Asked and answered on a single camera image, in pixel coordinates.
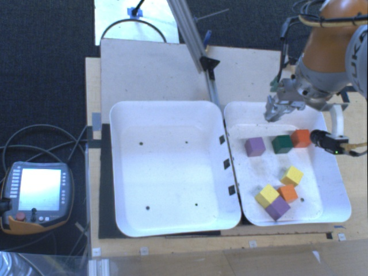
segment display screen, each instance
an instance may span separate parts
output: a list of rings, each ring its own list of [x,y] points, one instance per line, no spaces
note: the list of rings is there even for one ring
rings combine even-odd
[[[61,170],[24,168],[18,209],[59,210],[61,174]]]

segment orange cube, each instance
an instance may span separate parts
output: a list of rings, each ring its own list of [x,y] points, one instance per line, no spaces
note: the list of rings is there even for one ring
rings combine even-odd
[[[292,133],[292,135],[290,136],[294,147],[302,148],[310,145],[311,140],[309,138],[309,135],[310,133],[307,129],[295,130],[294,133]]]
[[[298,198],[298,194],[295,191],[294,185],[288,184],[285,186],[281,186],[277,189],[280,196],[289,204]]]

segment purple cube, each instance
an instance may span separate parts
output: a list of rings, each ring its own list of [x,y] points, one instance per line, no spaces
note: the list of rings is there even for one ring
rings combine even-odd
[[[248,156],[260,156],[266,151],[262,137],[249,138],[246,141],[246,151]]]
[[[272,204],[266,207],[266,212],[277,221],[290,209],[290,205],[281,197],[277,197]]]

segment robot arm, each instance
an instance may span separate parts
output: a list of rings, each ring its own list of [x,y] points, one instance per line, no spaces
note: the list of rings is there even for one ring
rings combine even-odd
[[[312,31],[300,56],[295,74],[281,79],[287,52],[287,32],[296,17],[283,24],[281,39],[283,50],[280,72],[272,81],[271,91],[276,95],[267,98],[264,117],[269,122],[280,119],[285,113],[303,110],[308,105],[319,111],[330,111],[332,133],[315,131],[311,140],[333,154],[346,154],[348,138],[343,136],[342,110],[347,103],[327,101],[334,94],[353,88],[367,99],[367,0],[306,0],[298,19],[312,26]],[[322,4],[318,17],[308,14],[312,4]]]

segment red emergency stop button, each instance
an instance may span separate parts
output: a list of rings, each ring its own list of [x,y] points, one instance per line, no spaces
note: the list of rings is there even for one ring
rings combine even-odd
[[[18,212],[16,214],[16,220],[21,221],[21,222],[25,221],[25,213],[24,212]]]

